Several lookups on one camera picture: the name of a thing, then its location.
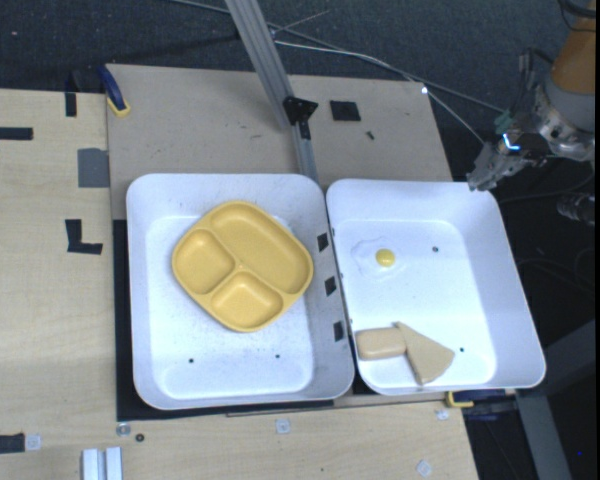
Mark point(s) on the white and yellow fried egg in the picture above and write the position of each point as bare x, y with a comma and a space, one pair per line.
384, 258

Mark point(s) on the beige bread slice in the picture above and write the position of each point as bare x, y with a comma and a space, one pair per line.
380, 344

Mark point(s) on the black cylinder on white bracket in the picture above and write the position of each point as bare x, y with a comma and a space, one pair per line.
576, 210

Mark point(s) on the yellow divided plate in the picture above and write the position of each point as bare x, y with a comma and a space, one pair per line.
240, 268

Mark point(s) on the brown cardboard board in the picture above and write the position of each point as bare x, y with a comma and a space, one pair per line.
205, 133

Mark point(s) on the beige wedge slice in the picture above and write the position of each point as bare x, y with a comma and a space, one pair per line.
429, 357

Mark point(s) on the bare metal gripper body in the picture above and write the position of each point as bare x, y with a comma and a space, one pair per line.
555, 138

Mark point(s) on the white plastic tray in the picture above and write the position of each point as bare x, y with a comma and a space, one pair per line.
430, 298
230, 368

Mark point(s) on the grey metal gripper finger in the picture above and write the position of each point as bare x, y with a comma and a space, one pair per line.
482, 170
506, 167

